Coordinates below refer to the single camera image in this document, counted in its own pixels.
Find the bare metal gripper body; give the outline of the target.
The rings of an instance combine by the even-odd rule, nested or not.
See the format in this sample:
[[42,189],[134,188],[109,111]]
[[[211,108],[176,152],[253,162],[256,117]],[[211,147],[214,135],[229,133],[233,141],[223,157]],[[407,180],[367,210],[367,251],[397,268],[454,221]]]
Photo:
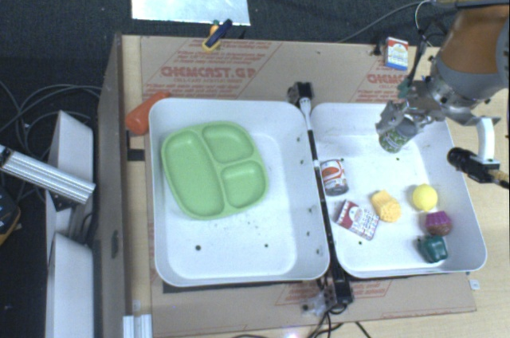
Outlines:
[[441,79],[402,83],[403,113],[419,126],[443,121],[449,116],[452,88]]

